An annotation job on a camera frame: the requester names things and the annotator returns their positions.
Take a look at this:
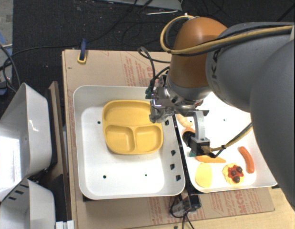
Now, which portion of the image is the black block with thin wires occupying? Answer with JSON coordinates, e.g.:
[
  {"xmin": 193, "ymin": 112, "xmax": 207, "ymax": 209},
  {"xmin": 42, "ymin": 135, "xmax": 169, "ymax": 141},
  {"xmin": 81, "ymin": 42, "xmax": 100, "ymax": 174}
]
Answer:
[{"xmin": 172, "ymin": 194, "xmax": 202, "ymax": 218}]

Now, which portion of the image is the beige and orange toy shrimp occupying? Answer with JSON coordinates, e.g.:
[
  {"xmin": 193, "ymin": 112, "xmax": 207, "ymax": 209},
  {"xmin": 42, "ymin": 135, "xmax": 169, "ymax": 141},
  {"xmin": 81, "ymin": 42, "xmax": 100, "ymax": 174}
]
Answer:
[{"xmin": 176, "ymin": 113, "xmax": 196, "ymax": 135}]

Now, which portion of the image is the brown cardboard board red print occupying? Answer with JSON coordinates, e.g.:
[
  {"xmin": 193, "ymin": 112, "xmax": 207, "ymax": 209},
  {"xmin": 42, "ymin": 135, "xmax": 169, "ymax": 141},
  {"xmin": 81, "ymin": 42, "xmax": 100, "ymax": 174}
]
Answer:
[{"xmin": 62, "ymin": 49, "xmax": 275, "ymax": 229}]

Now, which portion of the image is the white plastic tray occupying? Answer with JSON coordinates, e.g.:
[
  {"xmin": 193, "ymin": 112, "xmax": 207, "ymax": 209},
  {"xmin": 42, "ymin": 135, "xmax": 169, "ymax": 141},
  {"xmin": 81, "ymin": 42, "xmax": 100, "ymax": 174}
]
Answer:
[
  {"xmin": 72, "ymin": 85, "xmax": 186, "ymax": 200},
  {"xmin": 175, "ymin": 92, "xmax": 278, "ymax": 194}
]

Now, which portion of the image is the black cylinder on white bracket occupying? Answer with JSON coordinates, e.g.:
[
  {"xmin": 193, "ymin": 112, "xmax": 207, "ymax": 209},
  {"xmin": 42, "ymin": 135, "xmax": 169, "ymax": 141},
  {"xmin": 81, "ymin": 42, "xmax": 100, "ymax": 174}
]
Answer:
[{"xmin": 182, "ymin": 109, "xmax": 211, "ymax": 157}]

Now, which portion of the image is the pale yellow oval toy biscuit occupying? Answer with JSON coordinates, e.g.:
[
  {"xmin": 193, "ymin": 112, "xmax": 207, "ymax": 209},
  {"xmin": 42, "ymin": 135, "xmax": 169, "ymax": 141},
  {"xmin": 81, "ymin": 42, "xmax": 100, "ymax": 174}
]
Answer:
[{"xmin": 194, "ymin": 162, "xmax": 213, "ymax": 188}]

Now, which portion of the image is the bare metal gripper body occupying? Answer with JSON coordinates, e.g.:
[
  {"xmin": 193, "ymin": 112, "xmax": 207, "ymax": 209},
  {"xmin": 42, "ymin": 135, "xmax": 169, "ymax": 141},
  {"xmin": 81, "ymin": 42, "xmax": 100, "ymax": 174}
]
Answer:
[{"xmin": 150, "ymin": 86, "xmax": 201, "ymax": 117}]

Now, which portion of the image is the yellow divided plate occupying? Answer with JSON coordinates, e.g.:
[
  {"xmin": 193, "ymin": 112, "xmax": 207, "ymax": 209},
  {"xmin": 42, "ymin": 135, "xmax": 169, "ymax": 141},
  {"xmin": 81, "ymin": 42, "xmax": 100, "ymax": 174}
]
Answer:
[{"xmin": 102, "ymin": 99, "xmax": 164, "ymax": 156}]

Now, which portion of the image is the yellow toy pasta with meatballs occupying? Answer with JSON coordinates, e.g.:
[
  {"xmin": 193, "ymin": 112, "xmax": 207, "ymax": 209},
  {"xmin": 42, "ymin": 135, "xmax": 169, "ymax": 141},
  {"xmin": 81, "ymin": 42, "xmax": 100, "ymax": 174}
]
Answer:
[{"xmin": 221, "ymin": 163, "xmax": 245, "ymax": 186}]

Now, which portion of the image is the orange toy sausage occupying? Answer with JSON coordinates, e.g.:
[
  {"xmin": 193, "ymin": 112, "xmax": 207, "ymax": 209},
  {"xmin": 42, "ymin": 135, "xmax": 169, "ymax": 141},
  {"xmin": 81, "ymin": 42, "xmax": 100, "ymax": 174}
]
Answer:
[{"xmin": 238, "ymin": 146, "xmax": 255, "ymax": 174}]

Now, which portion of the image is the orange toy carrot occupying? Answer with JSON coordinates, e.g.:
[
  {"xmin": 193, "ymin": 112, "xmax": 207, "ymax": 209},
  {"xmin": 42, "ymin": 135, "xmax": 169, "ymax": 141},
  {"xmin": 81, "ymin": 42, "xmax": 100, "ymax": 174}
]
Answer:
[{"xmin": 189, "ymin": 151, "xmax": 227, "ymax": 164}]

